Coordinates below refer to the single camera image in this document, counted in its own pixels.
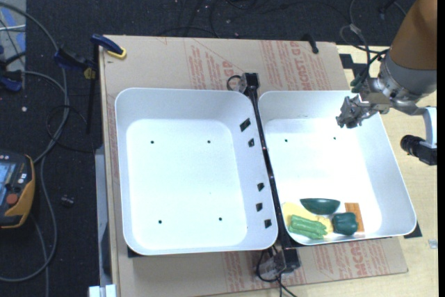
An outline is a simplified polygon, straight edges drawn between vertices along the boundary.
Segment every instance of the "robotic hand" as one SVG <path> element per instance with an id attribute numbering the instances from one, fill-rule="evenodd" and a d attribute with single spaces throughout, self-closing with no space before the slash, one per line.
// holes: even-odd
<path id="1" fill-rule="evenodd" d="M 426 139 L 406 135 L 402 148 L 428 165 L 437 165 L 437 109 L 416 103 L 437 88 L 437 0 L 416 0 L 388 51 L 378 54 L 377 78 L 359 74 L 351 83 L 354 98 L 346 97 L 337 117 L 340 127 L 354 128 L 376 114 L 394 108 L 422 115 Z"/>

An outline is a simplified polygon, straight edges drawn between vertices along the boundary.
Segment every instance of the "cardboard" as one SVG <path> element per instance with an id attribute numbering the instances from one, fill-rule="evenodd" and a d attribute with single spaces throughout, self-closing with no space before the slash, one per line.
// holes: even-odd
<path id="1" fill-rule="evenodd" d="M 267 90 L 347 90 L 335 44 L 108 36 L 127 50 L 119 60 L 102 52 L 102 114 L 107 159 L 113 283 L 121 297 L 209 296 L 276 287 L 254 275 L 260 252 L 129 257 L 122 233 L 114 101 L 131 87 L 224 90 L 228 78 L 259 74 Z M 286 286 L 407 272 L 397 238 L 299 248 L 302 267 Z"/>

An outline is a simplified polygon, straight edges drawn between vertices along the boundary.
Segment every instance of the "red button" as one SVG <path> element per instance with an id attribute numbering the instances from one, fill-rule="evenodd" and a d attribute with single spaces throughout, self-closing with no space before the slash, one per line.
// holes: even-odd
<path id="1" fill-rule="evenodd" d="M 8 203 L 11 206 L 16 205 L 18 201 L 19 201 L 19 196 L 15 193 L 10 193 L 6 197 L 6 203 Z"/>

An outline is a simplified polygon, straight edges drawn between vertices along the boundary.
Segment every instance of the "multimeter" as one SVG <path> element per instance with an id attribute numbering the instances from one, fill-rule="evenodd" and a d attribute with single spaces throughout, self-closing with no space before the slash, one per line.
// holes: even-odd
<path id="1" fill-rule="evenodd" d="M 31 158 L 0 148 L 0 228 L 25 223 L 33 204 L 35 171 Z"/>

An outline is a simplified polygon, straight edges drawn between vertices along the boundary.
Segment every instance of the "black floor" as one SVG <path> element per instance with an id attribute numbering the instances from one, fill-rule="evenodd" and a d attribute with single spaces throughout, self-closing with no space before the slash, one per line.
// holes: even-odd
<path id="1" fill-rule="evenodd" d="M 93 33 L 181 37 L 300 40 L 361 44 L 345 29 L 358 26 L 369 45 L 389 46 L 415 0 L 397 0 L 382 17 L 388 0 L 27 0 L 26 12 L 51 34 L 56 46 L 91 58 Z M 32 20 L 26 27 L 26 69 L 64 86 L 56 52 L 47 34 Z M 0 146 L 37 159 L 69 108 L 58 144 L 36 163 L 38 189 L 32 214 L 47 254 L 54 246 L 54 225 L 42 190 L 44 179 L 57 222 L 57 245 L 49 263 L 50 296 L 87 296 L 98 281 L 95 161 L 102 143 L 99 89 L 92 131 L 86 135 L 89 83 L 81 72 L 67 71 L 67 98 L 53 81 L 33 73 L 18 93 L 0 89 Z M 71 206 L 64 199 L 73 200 Z M 44 264 L 33 219 L 16 230 L 0 230 L 0 281 L 26 277 Z M 24 282 L 0 282 L 0 296 L 45 296 L 45 270 Z"/>

